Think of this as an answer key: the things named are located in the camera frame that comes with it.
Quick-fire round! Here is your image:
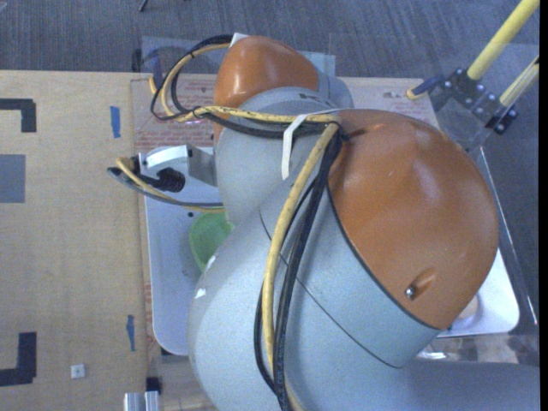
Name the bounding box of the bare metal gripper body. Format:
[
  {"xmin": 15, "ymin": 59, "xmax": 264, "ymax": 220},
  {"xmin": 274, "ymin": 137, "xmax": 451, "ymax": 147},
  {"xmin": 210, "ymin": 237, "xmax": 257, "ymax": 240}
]
[{"xmin": 187, "ymin": 145, "xmax": 218, "ymax": 188}]

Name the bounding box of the green divided plate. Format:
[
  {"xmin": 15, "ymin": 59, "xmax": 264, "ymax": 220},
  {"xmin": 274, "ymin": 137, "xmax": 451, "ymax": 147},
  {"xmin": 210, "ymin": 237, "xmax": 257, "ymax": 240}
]
[{"xmin": 188, "ymin": 211, "xmax": 236, "ymax": 274}]

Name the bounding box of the white plastic tray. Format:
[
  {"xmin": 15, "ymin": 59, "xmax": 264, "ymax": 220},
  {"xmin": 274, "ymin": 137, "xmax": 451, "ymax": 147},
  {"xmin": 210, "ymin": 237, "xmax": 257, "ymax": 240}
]
[
  {"xmin": 436, "ymin": 246, "xmax": 521, "ymax": 339},
  {"xmin": 143, "ymin": 145, "xmax": 228, "ymax": 357}
]

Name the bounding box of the pale tan round item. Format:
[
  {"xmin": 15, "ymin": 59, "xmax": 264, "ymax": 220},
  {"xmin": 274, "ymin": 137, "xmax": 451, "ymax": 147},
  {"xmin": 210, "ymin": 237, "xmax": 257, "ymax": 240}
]
[{"xmin": 456, "ymin": 296, "xmax": 481, "ymax": 321}]

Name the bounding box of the black cylinder on white bracket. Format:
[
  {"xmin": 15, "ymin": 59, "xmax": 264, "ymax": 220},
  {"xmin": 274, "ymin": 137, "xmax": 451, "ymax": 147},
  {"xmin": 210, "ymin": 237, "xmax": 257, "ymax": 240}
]
[{"xmin": 136, "ymin": 143, "xmax": 193, "ymax": 194}]

